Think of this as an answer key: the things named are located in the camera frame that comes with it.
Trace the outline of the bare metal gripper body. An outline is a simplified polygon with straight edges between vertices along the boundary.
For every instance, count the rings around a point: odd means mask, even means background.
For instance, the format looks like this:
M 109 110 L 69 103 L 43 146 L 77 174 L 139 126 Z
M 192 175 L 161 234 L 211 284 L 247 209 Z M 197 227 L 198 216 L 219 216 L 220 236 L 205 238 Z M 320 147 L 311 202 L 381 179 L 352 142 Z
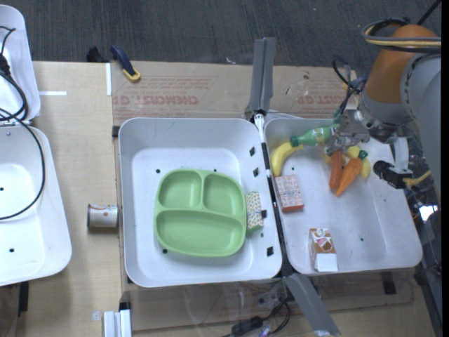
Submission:
M 350 109 L 338 115 L 338 127 L 333 129 L 331 136 L 340 136 L 344 145 L 357 145 L 370 140 L 368 129 L 363 125 L 363 115 L 360 111 Z

